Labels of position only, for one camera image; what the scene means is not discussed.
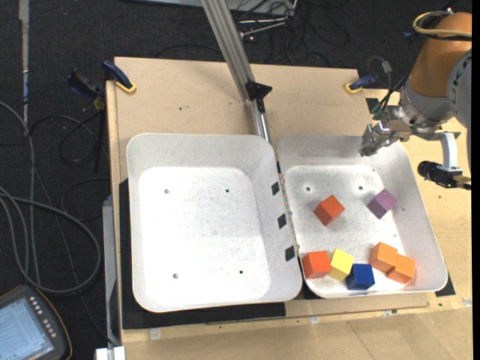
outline blue cube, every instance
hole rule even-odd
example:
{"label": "blue cube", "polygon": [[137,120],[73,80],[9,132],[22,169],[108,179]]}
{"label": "blue cube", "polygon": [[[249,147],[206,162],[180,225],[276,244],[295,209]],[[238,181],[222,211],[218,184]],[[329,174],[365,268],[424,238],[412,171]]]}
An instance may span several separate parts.
{"label": "blue cube", "polygon": [[375,284],[374,270],[370,264],[353,264],[346,277],[346,286],[351,291],[368,290]]}

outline orange cube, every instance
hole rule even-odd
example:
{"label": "orange cube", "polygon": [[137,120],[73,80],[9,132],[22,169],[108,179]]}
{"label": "orange cube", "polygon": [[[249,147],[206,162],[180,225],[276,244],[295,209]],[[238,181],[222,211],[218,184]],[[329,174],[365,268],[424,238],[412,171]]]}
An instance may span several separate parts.
{"label": "orange cube", "polygon": [[397,253],[395,267],[387,273],[387,278],[406,284],[415,276],[416,260]]}
{"label": "orange cube", "polygon": [[330,266],[329,255],[325,250],[309,252],[302,257],[303,272],[306,279],[320,279],[328,275]]}
{"label": "orange cube", "polygon": [[333,220],[338,218],[345,210],[345,207],[337,200],[334,195],[323,200],[313,211],[313,213],[320,219],[324,226],[329,225]]}
{"label": "orange cube", "polygon": [[368,264],[382,272],[388,272],[395,266],[397,260],[397,248],[385,243],[378,243],[370,252]]}

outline empty white tray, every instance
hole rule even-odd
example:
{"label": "empty white tray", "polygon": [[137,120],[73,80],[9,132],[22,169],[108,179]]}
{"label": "empty white tray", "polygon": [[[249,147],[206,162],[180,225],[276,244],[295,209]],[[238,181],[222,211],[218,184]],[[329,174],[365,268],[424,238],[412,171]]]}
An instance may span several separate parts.
{"label": "empty white tray", "polygon": [[133,294],[151,312],[284,302],[302,287],[270,144],[144,133],[127,146]]}
{"label": "empty white tray", "polygon": [[[396,142],[378,154],[361,157],[357,136],[301,135],[282,139],[277,148],[289,210],[303,257],[312,251],[340,248],[354,263],[368,263],[371,248],[385,242],[416,260],[415,277],[403,285],[373,270],[375,284],[367,291],[349,291],[345,280],[326,276],[306,280],[324,298],[383,293],[427,292],[443,288],[447,271],[425,211],[412,166]],[[367,208],[384,188],[397,205],[380,220]],[[330,195],[345,207],[339,218],[324,226],[314,209]]]}

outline block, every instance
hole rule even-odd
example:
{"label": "block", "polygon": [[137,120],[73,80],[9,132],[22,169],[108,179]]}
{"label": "block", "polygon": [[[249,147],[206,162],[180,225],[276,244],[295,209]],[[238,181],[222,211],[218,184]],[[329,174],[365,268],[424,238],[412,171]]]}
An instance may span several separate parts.
{"label": "block", "polygon": [[335,248],[331,254],[330,266],[331,271],[328,276],[333,277],[339,281],[342,281],[350,274],[352,269],[353,256],[343,252],[342,250]]}
{"label": "block", "polygon": [[349,290],[368,290],[374,284],[374,270],[370,264],[352,265],[352,271],[346,277],[346,286]]}
{"label": "block", "polygon": [[338,218],[344,210],[345,207],[341,205],[334,195],[331,195],[320,202],[313,213],[320,219],[324,226],[327,226]]}
{"label": "block", "polygon": [[303,265],[305,278],[308,280],[323,278],[328,275],[332,269],[326,250],[307,253],[301,259],[301,263]]}
{"label": "block", "polygon": [[397,260],[397,248],[379,242],[370,252],[368,263],[375,269],[387,273],[395,266]]}
{"label": "block", "polygon": [[368,203],[367,207],[372,211],[376,218],[381,219],[385,213],[395,206],[395,204],[397,204],[397,199],[384,189]]}
{"label": "block", "polygon": [[397,253],[395,266],[387,273],[387,278],[406,284],[415,276],[416,260]]}

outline yellow cube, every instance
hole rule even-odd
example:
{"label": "yellow cube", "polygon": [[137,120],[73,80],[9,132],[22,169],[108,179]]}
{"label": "yellow cube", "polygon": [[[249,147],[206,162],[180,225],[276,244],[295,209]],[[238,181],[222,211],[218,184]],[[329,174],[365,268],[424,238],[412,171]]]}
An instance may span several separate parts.
{"label": "yellow cube", "polygon": [[328,276],[332,276],[334,279],[342,281],[352,270],[353,256],[335,248],[331,255],[330,265],[331,271],[328,273]]}

